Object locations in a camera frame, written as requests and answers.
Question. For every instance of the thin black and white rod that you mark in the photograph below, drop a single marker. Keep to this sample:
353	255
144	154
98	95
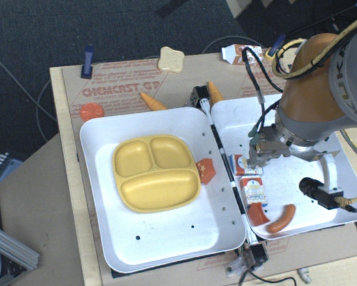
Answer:
230	175

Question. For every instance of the white red and blue carton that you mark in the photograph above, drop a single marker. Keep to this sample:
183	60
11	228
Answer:
240	164

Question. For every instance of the black cylinder on white bracket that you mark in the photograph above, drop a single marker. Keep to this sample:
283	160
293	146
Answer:
318	190

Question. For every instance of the red packet with yellow star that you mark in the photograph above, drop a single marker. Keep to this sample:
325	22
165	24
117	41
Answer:
206	171

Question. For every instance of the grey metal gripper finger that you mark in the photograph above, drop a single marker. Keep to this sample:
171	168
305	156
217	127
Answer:
251	161
259	162

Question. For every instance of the white plastic tray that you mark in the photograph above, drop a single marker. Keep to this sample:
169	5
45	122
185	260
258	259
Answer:
176	235
294	174

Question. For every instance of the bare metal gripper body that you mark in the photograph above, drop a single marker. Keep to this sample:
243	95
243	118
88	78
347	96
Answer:
271	146

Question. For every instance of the orange sausage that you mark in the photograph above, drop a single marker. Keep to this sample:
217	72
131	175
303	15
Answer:
283	220

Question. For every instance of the red round disc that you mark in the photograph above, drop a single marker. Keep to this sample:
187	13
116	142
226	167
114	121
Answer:
91	111

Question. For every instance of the beige bread slice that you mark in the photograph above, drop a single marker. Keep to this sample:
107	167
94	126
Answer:
170	60

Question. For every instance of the yellow divided plate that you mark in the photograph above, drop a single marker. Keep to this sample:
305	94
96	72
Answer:
158	186

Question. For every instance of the red pizza slice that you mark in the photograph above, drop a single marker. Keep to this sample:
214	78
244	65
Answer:
256	216

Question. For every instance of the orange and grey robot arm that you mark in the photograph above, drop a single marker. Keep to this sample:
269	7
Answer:
310	92

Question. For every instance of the orange carrot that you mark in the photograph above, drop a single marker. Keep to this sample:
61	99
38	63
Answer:
215	92
153	103

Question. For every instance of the brown cardboard board red print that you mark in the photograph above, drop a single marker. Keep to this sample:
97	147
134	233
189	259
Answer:
120	85

